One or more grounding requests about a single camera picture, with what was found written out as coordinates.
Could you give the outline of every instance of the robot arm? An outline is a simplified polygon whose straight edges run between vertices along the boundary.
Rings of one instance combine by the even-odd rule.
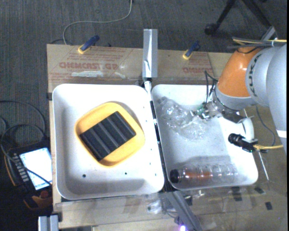
[[[239,48],[229,59],[200,117],[223,116],[240,122],[237,112],[250,105],[269,107],[287,153],[287,44]]]

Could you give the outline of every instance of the electronic device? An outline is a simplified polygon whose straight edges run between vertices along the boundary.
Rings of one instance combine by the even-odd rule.
[[[48,140],[6,151],[9,177],[32,210],[52,204],[52,158]]]

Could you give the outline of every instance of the white plastic tray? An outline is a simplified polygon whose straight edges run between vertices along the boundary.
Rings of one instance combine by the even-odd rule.
[[[209,129],[202,138],[186,140],[171,129],[161,117],[162,106],[158,100],[162,97],[174,100],[187,110],[196,110],[206,99],[206,86],[193,85],[157,85],[152,89],[152,99],[157,115],[161,146],[165,159],[167,177],[170,181],[170,171],[186,164],[212,165],[232,163],[237,168],[237,177],[231,183],[209,182],[207,185],[197,185],[195,182],[174,183],[178,190],[194,190],[225,186],[253,184],[258,178],[258,170],[252,153],[243,151],[228,141],[230,133],[245,135],[242,124],[229,120],[213,118],[207,123]],[[253,126],[245,126],[248,134],[253,133]]]
[[[127,160],[104,168],[74,134],[75,122],[91,109],[118,102],[139,122],[145,144]],[[53,91],[56,182],[68,200],[156,193],[164,185],[147,92],[139,86],[63,84]]]

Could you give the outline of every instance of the white cable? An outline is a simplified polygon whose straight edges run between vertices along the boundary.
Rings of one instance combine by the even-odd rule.
[[[117,20],[112,20],[112,21],[76,21],[76,22],[72,22],[70,24],[68,24],[64,30],[63,30],[63,34],[62,34],[62,39],[64,41],[64,44],[67,44],[66,43],[66,38],[65,38],[65,33],[66,33],[66,30],[71,26],[71,25],[74,25],[74,24],[78,24],[78,23],[112,23],[112,22],[118,22],[118,21],[121,21],[121,20],[124,20],[125,18],[127,18],[130,13],[131,13],[131,6],[132,6],[132,0],[130,0],[130,10],[128,12],[128,14],[120,19],[117,19]]]

